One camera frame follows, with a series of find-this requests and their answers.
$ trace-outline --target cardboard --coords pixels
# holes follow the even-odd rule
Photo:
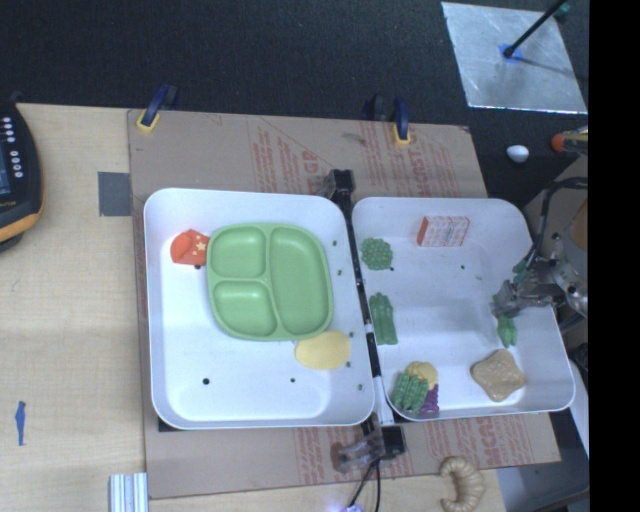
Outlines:
[[[469,133],[411,125],[412,143],[398,147],[390,123],[163,111],[143,134],[139,115],[128,112],[127,126],[150,497],[359,480],[360,471],[338,472],[330,455],[361,439],[359,426],[175,431],[159,422],[150,392],[143,206],[165,187],[316,194],[331,169],[353,171],[354,201],[486,197]],[[402,430],[407,451],[385,465],[382,478],[437,473],[454,454],[481,469],[559,460],[547,414],[406,423]]]

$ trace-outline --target black device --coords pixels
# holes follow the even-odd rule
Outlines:
[[[36,145],[15,103],[0,103],[0,252],[40,218],[44,175]]]

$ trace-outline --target orange object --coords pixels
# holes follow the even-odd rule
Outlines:
[[[551,137],[551,147],[558,153],[564,152],[564,135],[562,133],[556,133]]]
[[[209,237],[194,229],[180,233],[171,242],[171,259],[174,263],[202,267],[207,263]]]

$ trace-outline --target white tray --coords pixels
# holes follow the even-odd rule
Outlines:
[[[462,245],[419,247],[424,216],[466,217]],[[551,307],[528,308],[515,318],[517,343],[509,350],[526,375],[522,389],[493,402],[470,374],[473,363],[503,348],[492,295],[531,246],[517,208],[498,199],[366,198],[354,208],[353,225],[359,248],[367,238],[382,238],[393,251],[393,271],[361,263],[367,296],[380,292],[394,308],[399,342],[378,346],[387,400],[409,363],[428,361],[438,370],[440,419],[570,405],[575,384]]]
[[[206,269],[172,262],[170,245],[181,232],[210,235],[245,222],[294,224],[321,242],[334,299],[327,330],[351,333],[348,365],[311,370],[295,360],[293,341],[230,337],[212,314]],[[335,426],[369,416],[374,391],[366,332],[346,225],[334,203],[316,196],[163,189],[145,204],[144,233],[152,400],[166,423],[179,429]]]

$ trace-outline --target green plate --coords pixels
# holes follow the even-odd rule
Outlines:
[[[309,231],[290,224],[216,231],[207,249],[207,283],[216,321],[236,338],[310,338],[333,314],[324,249]]]

